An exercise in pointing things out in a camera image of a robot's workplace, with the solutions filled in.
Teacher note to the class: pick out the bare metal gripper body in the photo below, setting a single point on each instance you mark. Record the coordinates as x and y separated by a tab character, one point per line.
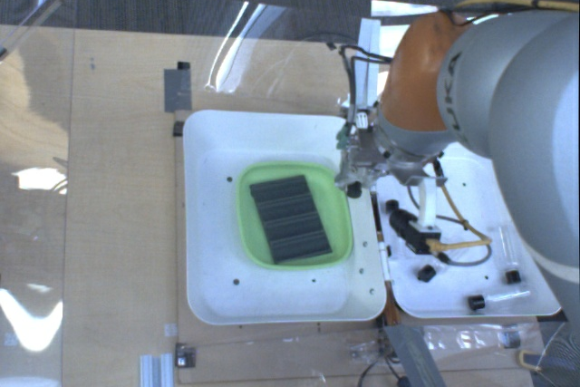
376	158

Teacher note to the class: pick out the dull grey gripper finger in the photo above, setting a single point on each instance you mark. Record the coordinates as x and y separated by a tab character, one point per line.
343	177

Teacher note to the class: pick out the small black round cap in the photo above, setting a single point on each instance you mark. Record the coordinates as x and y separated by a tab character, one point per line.
354	190

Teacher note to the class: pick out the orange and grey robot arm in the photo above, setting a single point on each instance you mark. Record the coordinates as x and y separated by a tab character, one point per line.
498	86

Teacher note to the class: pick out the green plate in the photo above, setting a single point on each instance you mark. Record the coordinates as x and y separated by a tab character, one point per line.
340	222

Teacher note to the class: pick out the black ribbed rack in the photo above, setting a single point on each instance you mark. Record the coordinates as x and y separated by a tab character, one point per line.
290	219

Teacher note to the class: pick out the thin black and white rod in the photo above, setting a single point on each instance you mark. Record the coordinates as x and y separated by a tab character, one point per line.
384	256

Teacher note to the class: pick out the white plastic tray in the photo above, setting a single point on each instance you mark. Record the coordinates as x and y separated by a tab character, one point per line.
208	240
453	285

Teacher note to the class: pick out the clear tube with black cap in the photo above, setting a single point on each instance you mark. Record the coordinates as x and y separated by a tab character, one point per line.
511	258
476	302

